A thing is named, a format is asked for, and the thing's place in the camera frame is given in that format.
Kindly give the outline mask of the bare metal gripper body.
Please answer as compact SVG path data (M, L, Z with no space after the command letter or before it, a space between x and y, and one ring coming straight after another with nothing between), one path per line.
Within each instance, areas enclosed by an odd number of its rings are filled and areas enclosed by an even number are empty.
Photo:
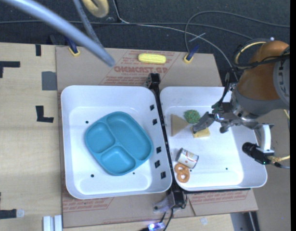
M257 115L246 111L239 104L229 102L218 102L213 105L213 115L215 121L222 124L232 124L233 126L245 126L249 129L257 129L259 123L257 122Z

